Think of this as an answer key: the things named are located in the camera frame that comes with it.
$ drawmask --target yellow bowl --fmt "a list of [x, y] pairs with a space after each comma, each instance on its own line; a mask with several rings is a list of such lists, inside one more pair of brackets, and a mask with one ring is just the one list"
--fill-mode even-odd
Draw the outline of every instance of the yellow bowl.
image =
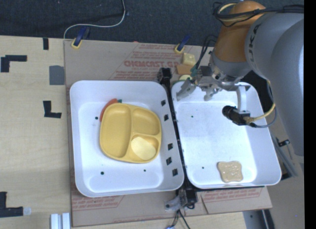
[[146, 163], [154, 160], [161, 146], [158, 116], [142, 107], [114, 103], [103, 114], [100, 148], [113, 159]]

